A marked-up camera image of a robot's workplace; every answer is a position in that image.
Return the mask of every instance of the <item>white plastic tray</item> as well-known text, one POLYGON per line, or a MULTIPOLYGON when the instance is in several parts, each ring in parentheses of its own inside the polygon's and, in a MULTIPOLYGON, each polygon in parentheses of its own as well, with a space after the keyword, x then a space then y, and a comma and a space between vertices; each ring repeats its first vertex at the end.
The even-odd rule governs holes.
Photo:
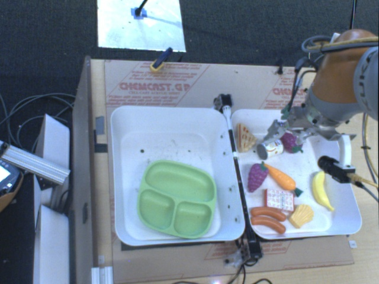
POLYGON ((111 115, 115 230, 131 246, 231 241, 245 230, 242 205, 224 116, 210 108, 122 106, 111 115), (208 172, 217 186, 209 231, 184 239, 145 226, 137 196, 146 167, 156 160, 182 162, 208 172))
MULTIPOLYGON (((274 110, 252 110, 241 109, 233 113, 232 124, 235 129, 238 123, 244 123, 249 131, 258 138, 257 144, 262 141, 267 133, 268 127, 274 119, 280 119, 280 112, 274 110)), ((248 208, 264 205, 264 190, 266 188, 281 189, 269 176, 263 185, 255 192, 248 192, 248 174, 250 167, 254 163, 262 160, 254 152, 255 147, 247 153, 239 153, 239 165, 242 175, 242 182, 245 189, 245 197, 248 208)), ((335 210, 330 212, 327 208, 319 205, 313 198, 311 182, 313 175, 320 171, 317 160, 321 156, 333 157, 339 160, 340 148, 337 141, 327 141, 322 137, 310 137, 303 146, 304 153, 286 153, 274 156, 266 162, 290 175, 297 183, 303 193, 296 198, 295 205, 308 204, 314 211, 312 222, 296 229, 286 220, 283 224, 286 227, 284 234, 278 234, 274 230, 262 225, 252 226, 254 232, 262 238, 287 239, 317 237, 323 235, 353 234, 359 231, 362 224, 361 214, 350 184, 341 184, 326 176, 326 192, 330 203, 335 210)))

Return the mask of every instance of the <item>can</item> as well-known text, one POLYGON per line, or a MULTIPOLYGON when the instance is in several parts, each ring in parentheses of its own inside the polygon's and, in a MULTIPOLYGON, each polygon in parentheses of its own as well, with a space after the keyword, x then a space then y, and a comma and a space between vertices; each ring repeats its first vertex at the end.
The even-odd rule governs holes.
POLYGON ((256 146, 259 158, 266 160, 272 156, 281 154, 284 150, 284 146, 281 140, 275 140, 271 143, 261 143, 256 146))

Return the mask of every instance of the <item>cardboard sheet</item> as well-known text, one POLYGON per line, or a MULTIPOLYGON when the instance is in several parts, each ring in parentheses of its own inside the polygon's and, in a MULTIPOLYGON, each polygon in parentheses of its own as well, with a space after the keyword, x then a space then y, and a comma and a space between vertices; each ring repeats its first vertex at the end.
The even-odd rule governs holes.
MULTIPOLYGON (((220 93, 232 94, 234 111, 242 108, 280 109, 290 98, 294 77, 293 69, 285 68, 284 74, 278 75, 277 68, 270 66, 167 63, 163 70, 152 73, 149 65, 149 62, 105 61, 108 124, 111 113, 120 105, 210 108, 220 93)), ((304 98, 302 88, 294 104, 300 104, 304 98)), ((148 248, 122 244, 114 230, 111 154, 108 158, 114 283, 232 275, 236 272, 235 268, 226 267, 224 263, 237 250, 234 241, 148 248)), ((344 235, 266 241, 261 246, 263 258, 246 272, 354 263, 344 235)))

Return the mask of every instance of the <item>toy pizza slice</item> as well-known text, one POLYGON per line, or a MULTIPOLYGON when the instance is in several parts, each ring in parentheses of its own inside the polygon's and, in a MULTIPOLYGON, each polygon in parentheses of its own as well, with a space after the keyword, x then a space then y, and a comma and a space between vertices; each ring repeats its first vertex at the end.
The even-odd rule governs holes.
POLYGON ((256 143, 256 137, 250 133, 242 123, 237 124, 237 149, 241 153, 247 152, 256 143))

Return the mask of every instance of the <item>black carpet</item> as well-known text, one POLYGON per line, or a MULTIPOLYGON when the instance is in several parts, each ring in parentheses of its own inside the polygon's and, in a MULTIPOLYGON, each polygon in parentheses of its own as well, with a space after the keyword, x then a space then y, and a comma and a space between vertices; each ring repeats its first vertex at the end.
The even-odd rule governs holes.
MULTIPOLYGON (((179 0, 187 52, 183 62, 294 66, 300 44, 349 28, 353 0, 179 0)), ((378 34, 379 0, 358 0, 355 28, 378 34)), ((97 47, 97 0, 0 0, 0 94, 8 111, 47 93, 74 95, 86 55, 95 59, 154 60, 154 51, 97 47)), ((62 109, 40 100, 12 117, 25 120, 62 109)), ((4 119, 0 105, 0 122, 4 119)), ((40 122, 20 139, 30 149, 40 122)), ((0 125, 0 140, 6 140, 0 125)), ((33 278, 33 190, 26 181, 17 203, 0 214, 0 283, 33 278)))

